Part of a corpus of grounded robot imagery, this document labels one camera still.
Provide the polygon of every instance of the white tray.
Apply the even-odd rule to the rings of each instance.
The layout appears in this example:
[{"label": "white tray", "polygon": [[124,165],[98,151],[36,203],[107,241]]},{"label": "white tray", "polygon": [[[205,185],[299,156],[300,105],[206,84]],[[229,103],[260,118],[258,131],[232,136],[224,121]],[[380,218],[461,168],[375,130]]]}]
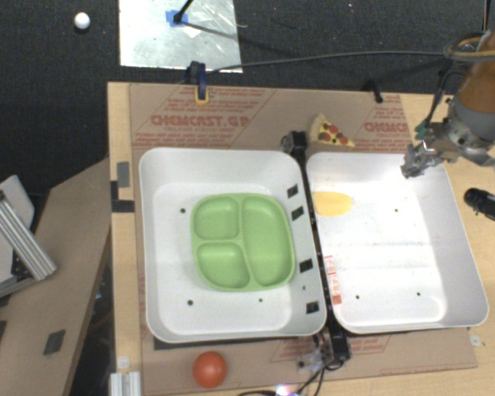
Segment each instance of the white tray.
[{"label": "white tray", "polygon": [[[275,151],[155,148],[141,158],[139,176],[147,321],[158,339],[176,343],[306,336],[323,327],[323,288],[301,173],[293,158]],[[206,196],[231,192],[272,196],[285,209],[296,258],[295,274],[286,285],[219,291],[198,275],[191,251],[191,210]],[[293,220],[291,213],[300,207],[303,214]]]},{"label": "white tray", "polygon": [[403,155],[317,153],[312,192],[352,199],[350,212],[317,214],[324,256],[333,256],[342,302],[337,320],[355,333],[473,326],[488,302],[446,170],[405,179]]}]

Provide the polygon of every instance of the pizza slice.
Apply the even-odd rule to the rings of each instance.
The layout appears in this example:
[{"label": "pizza slice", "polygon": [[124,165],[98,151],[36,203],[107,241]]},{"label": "pizza slice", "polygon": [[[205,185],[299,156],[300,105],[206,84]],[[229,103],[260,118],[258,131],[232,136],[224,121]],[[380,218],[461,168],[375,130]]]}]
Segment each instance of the pizza slice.
[{"label": "pizza slice", "polygon": [[343,147],[355,147],[337,126],[335,126],[325,115],[319,114],[313,119],[310,127],[310,142],[319,142],[321,144],[336,145]]}]

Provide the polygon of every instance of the tomato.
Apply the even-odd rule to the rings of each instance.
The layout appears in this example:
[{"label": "tomato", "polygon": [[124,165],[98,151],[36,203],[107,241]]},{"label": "tomato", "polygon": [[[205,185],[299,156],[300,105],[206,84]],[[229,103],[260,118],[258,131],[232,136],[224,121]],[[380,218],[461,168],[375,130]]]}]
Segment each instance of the tomato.
[{"label": "tomato", "polygon": [[225,379],[228,367],[224,358],[216,352],[204,352],[192,365],[192,375],[201,387],[212,389]]}]

